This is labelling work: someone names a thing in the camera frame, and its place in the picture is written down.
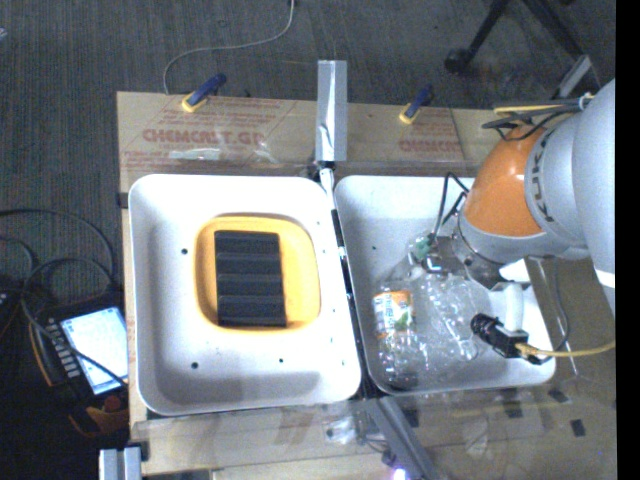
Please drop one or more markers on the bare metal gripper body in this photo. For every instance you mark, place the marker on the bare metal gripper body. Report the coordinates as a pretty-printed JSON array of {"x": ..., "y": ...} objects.
[{"x": 452, "y": 258}]

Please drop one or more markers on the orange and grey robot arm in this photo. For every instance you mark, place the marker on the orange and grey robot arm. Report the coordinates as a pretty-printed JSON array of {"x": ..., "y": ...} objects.
[{"x": 570, "y": 178}]

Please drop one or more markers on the clear plastic bottle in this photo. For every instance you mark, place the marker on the clear plastic bottle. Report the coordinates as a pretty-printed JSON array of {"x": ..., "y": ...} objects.
[{"x": 450, "y": 313}]

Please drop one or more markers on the clear bottle with orange label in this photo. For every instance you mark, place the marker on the clear bottle with orange label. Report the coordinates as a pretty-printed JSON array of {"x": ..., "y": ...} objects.
[{"x": 394, "y": 313}]

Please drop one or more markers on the white plastic tray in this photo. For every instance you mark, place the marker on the white plastic tray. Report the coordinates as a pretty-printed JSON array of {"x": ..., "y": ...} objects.
[
  {"x": 380, "y": 208},
  {"x": 165, "y": 268}
]

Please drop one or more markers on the black ribbed block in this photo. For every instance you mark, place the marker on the black ribbed block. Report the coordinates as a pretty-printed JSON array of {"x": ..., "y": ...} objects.
[{"x": 250, "y": 278}]

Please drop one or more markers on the brown cardboard board red print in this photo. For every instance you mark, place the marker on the brown cardboard board red print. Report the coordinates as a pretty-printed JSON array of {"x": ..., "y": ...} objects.
[{"x": 210, "y": 128}]

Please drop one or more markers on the black cylinder on white bracket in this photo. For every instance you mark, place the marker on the black cylinder on white bracket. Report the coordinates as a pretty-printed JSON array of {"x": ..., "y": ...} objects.
[{"x": 506, "y": 340}]

